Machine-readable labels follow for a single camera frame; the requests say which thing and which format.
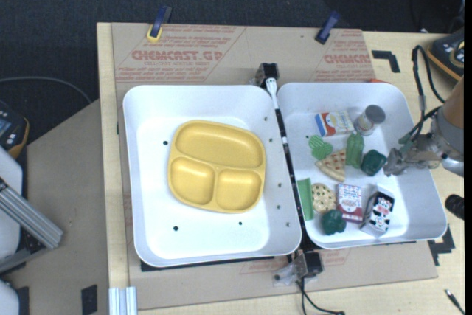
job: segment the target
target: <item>dark green toy vegetable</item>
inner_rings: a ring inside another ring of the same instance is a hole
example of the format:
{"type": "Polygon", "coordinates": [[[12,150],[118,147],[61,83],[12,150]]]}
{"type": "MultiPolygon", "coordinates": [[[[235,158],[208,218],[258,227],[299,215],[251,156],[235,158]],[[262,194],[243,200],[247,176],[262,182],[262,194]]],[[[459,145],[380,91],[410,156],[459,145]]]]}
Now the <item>dark green toy vegetable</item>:
{"type": "Polygon", "coordinates": [[[360,168],[362,163],[362,150],[364,149],[364,137],[360,133],[351,133],[347,138],[346,165],[360,168]]]}
{"type": "Polygon", "coordinates": [[[386,163],[386,156],[377,150],[371,150],[364,155],[361,164],[362,172],[369,176],[374,176],[386,163]]]}
{"type": "Polygon", "coordinates": [[[332,235],[343,232],[346,229],[346,221],[342,218],[342,212],[334,209],[323,215],[322,226],[326,235],[332,235]]]}

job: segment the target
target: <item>blue clamp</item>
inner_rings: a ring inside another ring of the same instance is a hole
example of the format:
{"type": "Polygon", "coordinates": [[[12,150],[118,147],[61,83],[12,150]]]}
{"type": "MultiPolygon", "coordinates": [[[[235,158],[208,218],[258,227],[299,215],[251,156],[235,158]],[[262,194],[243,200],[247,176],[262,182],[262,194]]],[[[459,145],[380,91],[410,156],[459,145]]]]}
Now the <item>blue clamp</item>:
{"type": "Polygon", "coordinates": [[[341,16],[339,15],[339,13],[337,13],[336,11],[333,11],[330,14],[329,19],[324,22],[323,27],[320,29],[320,31],[316,35],[315,40],[317,40],[319,43],[324,45],[328,37],[330,37],[330,31],[332,30],[332,28],[334,28],[336,23],[339,21],[340,17],[341,16]]]}
{"type": "Polygon", "coordinates": [[[153,44],[159,41],[162,34],[162,25],[166,24],[170,19],[172,7],[162,6],[159,8],[154,24],[147,31],[147,40],[153,44]]]}

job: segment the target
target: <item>can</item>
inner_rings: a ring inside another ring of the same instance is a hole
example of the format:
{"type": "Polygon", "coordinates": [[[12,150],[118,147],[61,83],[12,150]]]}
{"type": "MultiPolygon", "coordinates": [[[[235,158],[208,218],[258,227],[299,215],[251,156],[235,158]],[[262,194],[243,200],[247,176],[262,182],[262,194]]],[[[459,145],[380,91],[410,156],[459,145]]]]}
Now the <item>can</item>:
{"type": "Polygon", "coordinates": [[[375,126],[385,121],[385,112],[378,105],[369,105],[354,121],[354,128],[361,135],[370,135],[375,126]]]}

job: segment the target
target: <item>small box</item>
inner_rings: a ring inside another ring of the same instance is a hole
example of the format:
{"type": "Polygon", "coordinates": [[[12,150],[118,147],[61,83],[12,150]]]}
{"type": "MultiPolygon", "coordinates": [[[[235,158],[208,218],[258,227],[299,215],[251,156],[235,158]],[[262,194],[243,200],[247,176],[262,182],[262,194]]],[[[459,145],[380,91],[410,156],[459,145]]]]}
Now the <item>small box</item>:
{"type": "Polygon", "coordinates": [[[315,121],[321,136],[347,134],[354,131],[353,121],[347,111],[318,113],[315,115],[315,121]]]}
{"type": "Polygon", "coordinates": [[[361,230],[379,238],[389,229],[392,218],[393,194],[382,189],[369,197],[361,230]]]}
{"type": "Polygon", "coordinates": [[[337,209],[342,212],[342,218],[346,222],[361,223],[363,221],[361,187],[338,184],[337,209]]]}

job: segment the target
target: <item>wooden table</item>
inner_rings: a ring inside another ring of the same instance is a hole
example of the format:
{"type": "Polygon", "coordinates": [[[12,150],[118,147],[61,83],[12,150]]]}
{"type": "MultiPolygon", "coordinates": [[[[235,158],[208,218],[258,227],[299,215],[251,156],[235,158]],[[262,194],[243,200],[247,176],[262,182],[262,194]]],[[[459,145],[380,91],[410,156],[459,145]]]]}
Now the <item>wooden table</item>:
{"type": "MultiPolygon", "coordinates": [[[[397,86],[405,95],[414,122],[419,120],[417,87],[412,74],[411,51],[421,44],[427,46],[441,35],[421,33],[365,32],[368,50],[389,50],[397,58],[401,73],[393,74],[388,61],[372,58],[377,79],[397,86]]],[[[111,288],[130,285],[125,241],[125,220],[119,138],[117,136],[117,100],[114,82],[114,58],[111,24],[97,25],[100,70],[100,105],[103,133],[103,169],[108,245],[108,279],[111,288]]],[[[433,69],[434,83],[439,93],[447,97],[454,81],[433,69]]],[[[426,68],[421,62],[420,76],[428,99],[428,109],[440,103],[427,81],[426,68]]],[[[464,196],[464,180],[439,167],[432,171],[442,201],[450,194],[464,196]]],[[[323,308],[342,309],[349,315],[365,314],[459,314],[447,298],[445,290],[454,293],[465,307],[465,228],[464,221],[446,212],[455,242],[452,253],[440,255],[439,277],[407,283],[371,285],[360,288],[316,292],[315,303],[323,308]]],[[[140,311],[140,314],[301,314],[301,296],[289,294],[250,300],[216,302],[174,308],[140,311]]]]}

